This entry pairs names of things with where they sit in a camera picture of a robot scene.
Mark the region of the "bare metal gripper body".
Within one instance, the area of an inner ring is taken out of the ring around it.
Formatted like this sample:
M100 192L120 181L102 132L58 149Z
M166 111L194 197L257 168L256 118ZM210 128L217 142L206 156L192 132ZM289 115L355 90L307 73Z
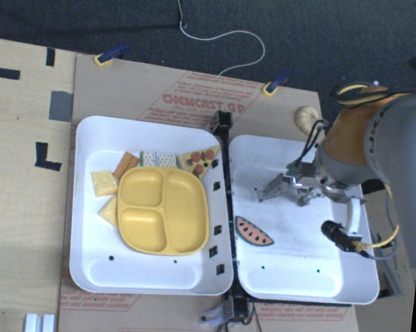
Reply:
M295 160L287 165L285 174L292 177L290 185L293 190L316 189L319 198L328 198L336 204L350 204L352 200L356 200L358 205L366 203L365 198L348 194L349 187L336 182L331 184L328 176L320 176L314 163Z

